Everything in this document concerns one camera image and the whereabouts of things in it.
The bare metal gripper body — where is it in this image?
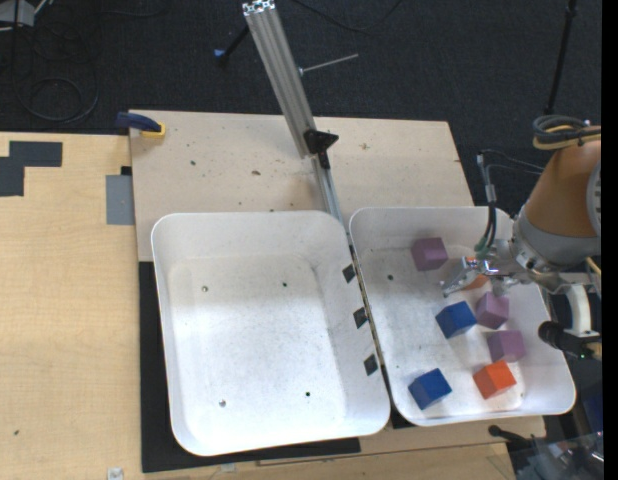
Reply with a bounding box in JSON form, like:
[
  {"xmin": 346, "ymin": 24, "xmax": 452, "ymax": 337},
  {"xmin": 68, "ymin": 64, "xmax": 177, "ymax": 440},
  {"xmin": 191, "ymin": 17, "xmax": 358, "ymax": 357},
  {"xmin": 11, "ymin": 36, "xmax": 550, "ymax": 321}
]
[{"xmin": 480, "ymin": 239, "xmax": 559, "ymax": 293}]

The purple cube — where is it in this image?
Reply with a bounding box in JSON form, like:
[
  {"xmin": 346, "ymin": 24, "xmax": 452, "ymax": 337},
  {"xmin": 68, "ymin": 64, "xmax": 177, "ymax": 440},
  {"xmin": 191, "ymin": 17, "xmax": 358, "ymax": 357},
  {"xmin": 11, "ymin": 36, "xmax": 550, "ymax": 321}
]
[
  {"xmin": 409, "ymin": 236, "xmax": 450, "ymax": 273},
  {"xmin": 474, "ymin": 291, "xmax": 511, "ymax": 331},
  {"xmin": 485, "ymin": 329, "xmax": 528, "ymax": 364}
]

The pale wood board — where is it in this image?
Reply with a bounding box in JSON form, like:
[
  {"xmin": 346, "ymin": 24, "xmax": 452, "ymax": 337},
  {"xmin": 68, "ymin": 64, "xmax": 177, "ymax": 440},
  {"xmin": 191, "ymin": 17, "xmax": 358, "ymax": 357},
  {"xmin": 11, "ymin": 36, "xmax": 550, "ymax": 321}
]
[{"xmin": 127, "ymin": 109, "xmax": 548, "ymax": 469}]

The blue cube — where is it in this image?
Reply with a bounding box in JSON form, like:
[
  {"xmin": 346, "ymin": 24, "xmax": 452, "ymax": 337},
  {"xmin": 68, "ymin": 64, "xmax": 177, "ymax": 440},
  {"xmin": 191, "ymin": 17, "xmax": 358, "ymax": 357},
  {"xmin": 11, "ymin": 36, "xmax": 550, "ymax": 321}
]
[
  {"xmin": 434, "ymin": 300, "xmax": 478, "ymax": 340},
  {"xmin": 407, "ymin": 367, "xmax": 454, "ymax": 412}
]

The black cylinder on white bracket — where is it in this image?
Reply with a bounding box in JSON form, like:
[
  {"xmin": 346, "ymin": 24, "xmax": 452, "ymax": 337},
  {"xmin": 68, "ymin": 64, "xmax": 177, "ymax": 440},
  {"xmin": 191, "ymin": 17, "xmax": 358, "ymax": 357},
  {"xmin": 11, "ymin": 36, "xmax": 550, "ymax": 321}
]
[{"xmin": 537, "ymin": 282, "xmax": 603, "ymax": 360}]

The white plastic tray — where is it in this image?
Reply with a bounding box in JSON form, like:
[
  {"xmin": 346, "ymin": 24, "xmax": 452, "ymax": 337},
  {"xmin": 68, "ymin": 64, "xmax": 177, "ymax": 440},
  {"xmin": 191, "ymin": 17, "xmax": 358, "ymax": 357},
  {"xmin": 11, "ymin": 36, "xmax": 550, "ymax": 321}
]
[
  {"xmin": 150, "ymin": 209, "xmax": 392, "ymax": 458},
  {"xmin": 348, "ymin": 205, "xmax": 577, "ymax": 428}
]

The orange cube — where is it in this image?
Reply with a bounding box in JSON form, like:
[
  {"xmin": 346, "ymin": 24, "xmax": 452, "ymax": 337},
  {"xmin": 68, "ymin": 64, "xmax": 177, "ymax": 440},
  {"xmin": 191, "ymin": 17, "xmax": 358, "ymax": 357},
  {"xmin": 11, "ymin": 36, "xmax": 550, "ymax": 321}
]
[
  {"xmin": 471, "ymin": 359, "xmax": 518, "ymax": 401},
  {"xmin": 460, "ymin": 256, "xmax": 491, "ymax": 291}
]

